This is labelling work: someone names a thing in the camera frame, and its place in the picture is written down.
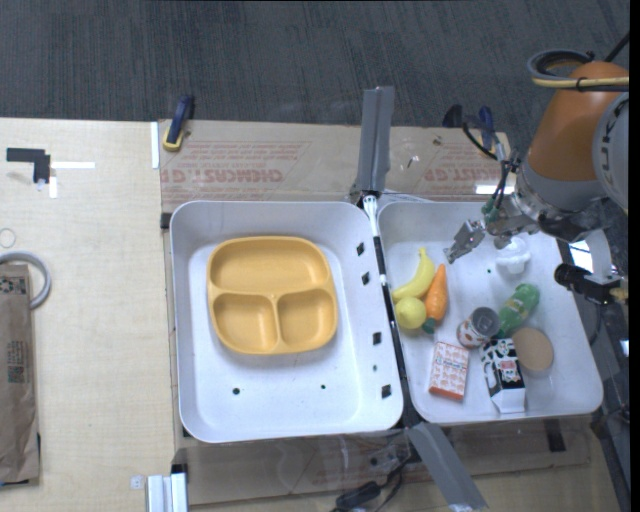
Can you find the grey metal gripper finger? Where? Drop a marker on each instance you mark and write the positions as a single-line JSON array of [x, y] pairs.
[[465, 241], [502, 241]]

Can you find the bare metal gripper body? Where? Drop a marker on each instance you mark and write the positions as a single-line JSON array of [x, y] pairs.
[[515, 220]]

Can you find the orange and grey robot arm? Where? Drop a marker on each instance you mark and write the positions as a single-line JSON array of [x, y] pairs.
[[565, 140]]

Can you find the clear white plastic bottle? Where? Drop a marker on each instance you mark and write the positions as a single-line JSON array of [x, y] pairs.
[[515, 260]]

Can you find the white plastic tray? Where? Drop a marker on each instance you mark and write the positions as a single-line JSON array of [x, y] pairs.
[[470, 285], [280, 390]]

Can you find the yellow banana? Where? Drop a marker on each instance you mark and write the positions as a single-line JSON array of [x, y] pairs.
[[422, 280]]

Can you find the orange carrot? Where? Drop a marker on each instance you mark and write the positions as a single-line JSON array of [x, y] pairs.
[[437, 295]]

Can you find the green plastic bottle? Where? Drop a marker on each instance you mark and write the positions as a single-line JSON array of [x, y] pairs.
[[517, 307]]

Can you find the small orange and white can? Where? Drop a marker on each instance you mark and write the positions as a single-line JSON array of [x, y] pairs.
[[477, 330]]

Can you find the yellow lemon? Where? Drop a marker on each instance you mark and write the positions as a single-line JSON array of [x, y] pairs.
[[410, 313]]

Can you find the round brown biscuit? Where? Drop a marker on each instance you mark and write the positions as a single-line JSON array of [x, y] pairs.
[[533, 349]]

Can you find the orange and white carton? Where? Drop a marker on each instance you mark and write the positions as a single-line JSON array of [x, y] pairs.
[[449, 372]]

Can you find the black and white cow carton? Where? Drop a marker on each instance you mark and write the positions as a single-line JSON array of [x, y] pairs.
[[505, 375]]

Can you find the brown cardboard board red print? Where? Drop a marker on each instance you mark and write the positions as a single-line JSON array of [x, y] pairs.
[[280, 165]]

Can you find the yellow divided plate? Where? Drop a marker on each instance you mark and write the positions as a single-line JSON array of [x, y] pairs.
[[272, 295]]

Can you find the brown paper bag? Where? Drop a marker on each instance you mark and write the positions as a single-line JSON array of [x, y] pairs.
[[17, 380]]

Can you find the black cylinder on white bracket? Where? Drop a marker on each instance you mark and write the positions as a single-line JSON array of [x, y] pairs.
[[582, 280]]

